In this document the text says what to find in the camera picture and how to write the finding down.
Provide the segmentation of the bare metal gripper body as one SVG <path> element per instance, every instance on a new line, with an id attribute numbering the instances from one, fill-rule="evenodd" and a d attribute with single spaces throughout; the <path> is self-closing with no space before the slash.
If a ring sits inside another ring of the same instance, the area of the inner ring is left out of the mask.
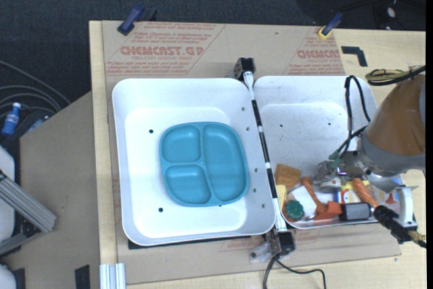
<path id="1" fill-rule="evenodd" d="M 362 151 L 349 151 L 344 155 L 334 152 L 323 162 L 323 181 L 338 178 L 342 183 L 359 178 L 384 191 L 394 189 L 394 175 L 375 165 Z"/>

